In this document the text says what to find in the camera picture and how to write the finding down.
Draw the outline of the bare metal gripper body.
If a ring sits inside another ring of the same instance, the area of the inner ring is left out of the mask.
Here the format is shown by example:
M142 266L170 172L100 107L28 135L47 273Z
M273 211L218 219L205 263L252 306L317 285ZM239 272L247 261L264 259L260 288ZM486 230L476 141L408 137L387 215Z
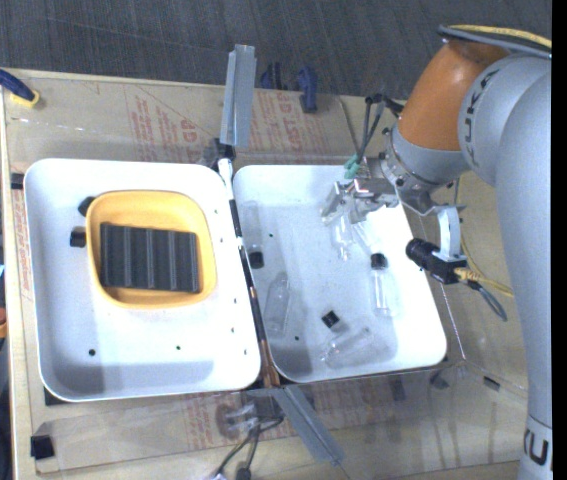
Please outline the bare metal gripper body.
M344 164L343 180L336 184L337 205L351 210L378 210L402 203L395 180L383 172L379 157L352 155Z

